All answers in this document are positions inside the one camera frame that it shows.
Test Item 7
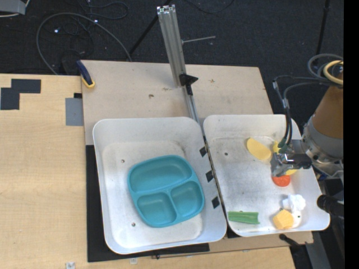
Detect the white cauliflower piece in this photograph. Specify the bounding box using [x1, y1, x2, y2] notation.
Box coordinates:
[281, 193, 307, 212]

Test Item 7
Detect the black cylinder on white bracket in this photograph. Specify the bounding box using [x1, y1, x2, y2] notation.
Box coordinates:
[316, 170, 344, 219]

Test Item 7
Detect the yellow cheese wedge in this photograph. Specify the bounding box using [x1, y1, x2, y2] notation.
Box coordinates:
[272, 208, 295, 230]

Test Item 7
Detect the pale flat board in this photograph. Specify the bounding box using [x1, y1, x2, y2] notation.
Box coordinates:
[80, 59, 314, 254]

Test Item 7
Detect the white plastic tray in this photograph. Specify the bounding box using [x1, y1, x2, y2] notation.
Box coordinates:
[92, 116, 228, 255]
[202, 114, 332, 238]

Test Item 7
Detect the blue divided plate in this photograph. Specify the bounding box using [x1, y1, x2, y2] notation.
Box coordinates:
[126, 154, 206, 229]

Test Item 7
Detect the green celery stick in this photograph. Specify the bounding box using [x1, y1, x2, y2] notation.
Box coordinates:
[227, 210, 261, 225]

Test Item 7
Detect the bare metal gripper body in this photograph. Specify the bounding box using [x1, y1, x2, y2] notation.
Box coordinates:
[285, 146, 344, 177]

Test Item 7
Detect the yellow half-round slice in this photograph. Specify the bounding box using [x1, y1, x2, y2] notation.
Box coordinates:
[246, 137, 273, 161]

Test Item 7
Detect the red tomato slice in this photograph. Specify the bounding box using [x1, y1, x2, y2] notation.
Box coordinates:
[271, 174, 291, 188]

